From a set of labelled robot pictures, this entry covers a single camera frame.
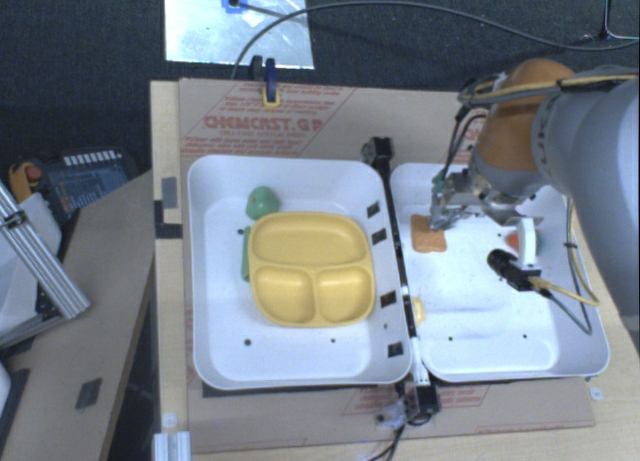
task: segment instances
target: metal plate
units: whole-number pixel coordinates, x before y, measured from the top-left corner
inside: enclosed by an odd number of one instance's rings
[[[305,0],[242,0],[277,16],[305,7]],[[249,39],[276,19],[253,10],[230,13],[222,0],[165,0],[168,61],[233,64]],[[306,15],[284,22],[256,42],[243,64],[259,54],[281,68],[313,69]]]

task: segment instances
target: blue clamp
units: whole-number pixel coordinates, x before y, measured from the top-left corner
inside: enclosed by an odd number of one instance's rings
[[[280,93],[276,81],[276,60],[267,59],[265,63],[265,87],[262,88],[262,103],[265,107],[273,108],[280,105]]]
[[[239,0],[237,6],[232,6],[231,4],[229,4],[229,0],[220,0],[220,2],[224,10],[231,15],[244,13],[245,11],[247,11],[246,6],[249,5],[249,2],[247,0]]]

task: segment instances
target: white plastic tray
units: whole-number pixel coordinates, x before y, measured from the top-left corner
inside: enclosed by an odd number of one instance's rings
[[[253,223],[245,207],[258,186],[276,193],[280,210],[344,214],[362,227],[370,243],[377,293],[367,319],[344,327],[293,328],[260,313],[249,283],[240,276],[239,233]],[[189,170],[188,201],[194,361],[207,384],[226,390],[383,384],[406,375],[412,357],[384,187],[370,167],[212,155],[198,159]],[[372,205],[379,211],[369,217]],[[374,244],[372,235],[382,230],[386,240]],[[383,307],[380,297],[391,292],[395,303]]]
[[[586,335],[556,304],[535,292],[517,292],[487,265],[493,249],[510,250],[505,239],[515,228],[500,227],[486,217],[462,219],[446,231],[446,252],[412,249],[411,215],[428,215],[431,179],[441,168],[405,164],[391,178],[409,288],[426,308],[418,334],[428,369],[451,382],[593,375],[604,370],[609,348],[596,309],[585,307],[593,329]],[[565,210],[562,196],[548,186],[520,207],[525,215],[544,217],[536,228],[542,277],[573,290],[564,247]],[[575,300],[556,297],[586,324]]]

